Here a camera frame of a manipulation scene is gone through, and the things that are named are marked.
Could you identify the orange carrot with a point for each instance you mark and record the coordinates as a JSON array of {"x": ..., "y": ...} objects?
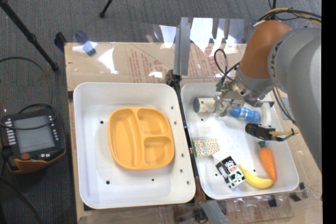
[{"x": 267, "y": 161}]

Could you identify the white packet with orange print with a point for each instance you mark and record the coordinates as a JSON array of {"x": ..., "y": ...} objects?
[{"x": 206, "y": 148}]

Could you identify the small white printed can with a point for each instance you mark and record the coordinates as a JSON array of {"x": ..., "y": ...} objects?
[{"x": 206, "y": 105}]

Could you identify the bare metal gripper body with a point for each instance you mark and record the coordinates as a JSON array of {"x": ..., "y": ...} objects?
[{"x": 236, "y": 94}]

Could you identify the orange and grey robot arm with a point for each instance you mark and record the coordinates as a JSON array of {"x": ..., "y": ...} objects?
[{"x": 294, "y": 60}]

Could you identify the white cow print carton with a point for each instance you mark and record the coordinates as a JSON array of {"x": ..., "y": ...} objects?
[{"x": 231, "y": 171}]

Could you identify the orange divided plate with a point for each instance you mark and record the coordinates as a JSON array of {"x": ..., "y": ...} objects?
[{"x": 131, "y": 139}]

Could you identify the yellow banana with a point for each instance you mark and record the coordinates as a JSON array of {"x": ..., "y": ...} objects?
[{"x": 258, "y": 181}]

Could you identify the brown cardboard board red print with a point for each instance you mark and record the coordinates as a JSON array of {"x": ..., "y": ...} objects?
[{"x": 147, "y": 60}]

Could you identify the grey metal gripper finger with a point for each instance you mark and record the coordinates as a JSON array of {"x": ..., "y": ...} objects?
[
  {"x": 226, "y": 110},
  {"x": 218, "y": 106}
]

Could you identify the white plastic tray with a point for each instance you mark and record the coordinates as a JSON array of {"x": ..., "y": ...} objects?
[
  {"x": 89, "y": 139},
  {"x": 231, "y": 136}
]

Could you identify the blue plastic bottle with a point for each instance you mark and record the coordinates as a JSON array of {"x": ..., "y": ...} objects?
[{"x": 246, "y": 114}]

